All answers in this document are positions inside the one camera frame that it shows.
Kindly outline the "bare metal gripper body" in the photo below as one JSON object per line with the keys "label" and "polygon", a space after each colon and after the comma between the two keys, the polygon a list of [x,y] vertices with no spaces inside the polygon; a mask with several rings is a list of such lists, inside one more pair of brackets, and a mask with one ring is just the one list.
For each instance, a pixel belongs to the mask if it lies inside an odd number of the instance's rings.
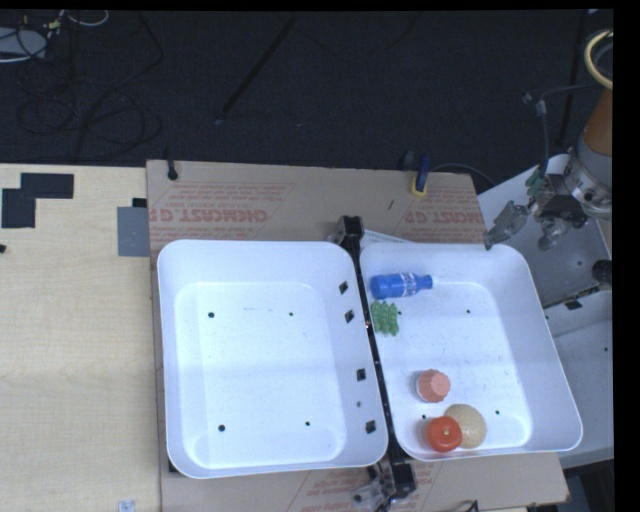
{"label": "bare metal gripper body", "polygon": [[612,191],[586,172],[547,174],[534,194],[533,215],[543,219],[560,219],[581,227],[589,218],[609,221],[612,214]]}

